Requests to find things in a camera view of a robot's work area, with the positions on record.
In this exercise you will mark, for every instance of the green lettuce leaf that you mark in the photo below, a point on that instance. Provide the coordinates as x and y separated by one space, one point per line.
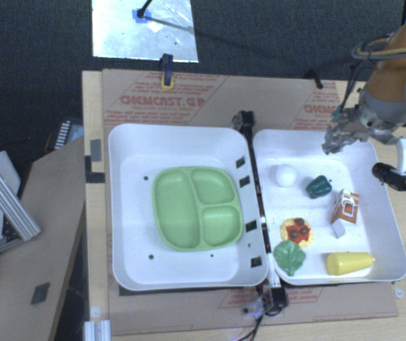
288 258

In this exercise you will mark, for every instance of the yellow spaghetti with meatballs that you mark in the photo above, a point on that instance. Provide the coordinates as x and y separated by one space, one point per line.
296 231

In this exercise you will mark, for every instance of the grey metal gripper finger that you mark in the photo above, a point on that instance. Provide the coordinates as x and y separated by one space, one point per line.
343 143
327 141

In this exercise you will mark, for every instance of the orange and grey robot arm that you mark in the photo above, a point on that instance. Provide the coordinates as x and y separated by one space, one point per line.
394 76

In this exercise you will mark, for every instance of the orange and white carton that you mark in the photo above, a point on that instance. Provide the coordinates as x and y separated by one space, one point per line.
346 208

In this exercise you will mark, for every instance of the dark green bell pepper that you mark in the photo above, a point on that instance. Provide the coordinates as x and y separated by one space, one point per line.
318 187

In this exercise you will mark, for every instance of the white plastic tray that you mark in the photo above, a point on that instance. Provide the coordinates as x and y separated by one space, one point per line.
373 226
135 211

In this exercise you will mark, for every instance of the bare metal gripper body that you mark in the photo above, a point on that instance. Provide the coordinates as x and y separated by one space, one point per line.
357 124

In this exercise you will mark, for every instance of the green divided plate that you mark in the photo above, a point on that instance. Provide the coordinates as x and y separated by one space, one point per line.
177 208

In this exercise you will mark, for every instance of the yellow squeeze bottle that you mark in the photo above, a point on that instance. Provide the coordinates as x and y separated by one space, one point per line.
346 263

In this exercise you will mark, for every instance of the brown cardboard board red print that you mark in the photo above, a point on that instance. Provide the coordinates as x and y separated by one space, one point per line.
202 94

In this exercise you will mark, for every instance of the white ball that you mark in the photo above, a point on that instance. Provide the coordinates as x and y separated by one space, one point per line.
286 175

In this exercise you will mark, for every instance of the thin black and white rod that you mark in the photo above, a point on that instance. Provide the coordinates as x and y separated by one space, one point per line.
258 190

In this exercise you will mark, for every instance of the black cylinder on white bracket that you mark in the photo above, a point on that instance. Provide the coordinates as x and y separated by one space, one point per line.
392 176

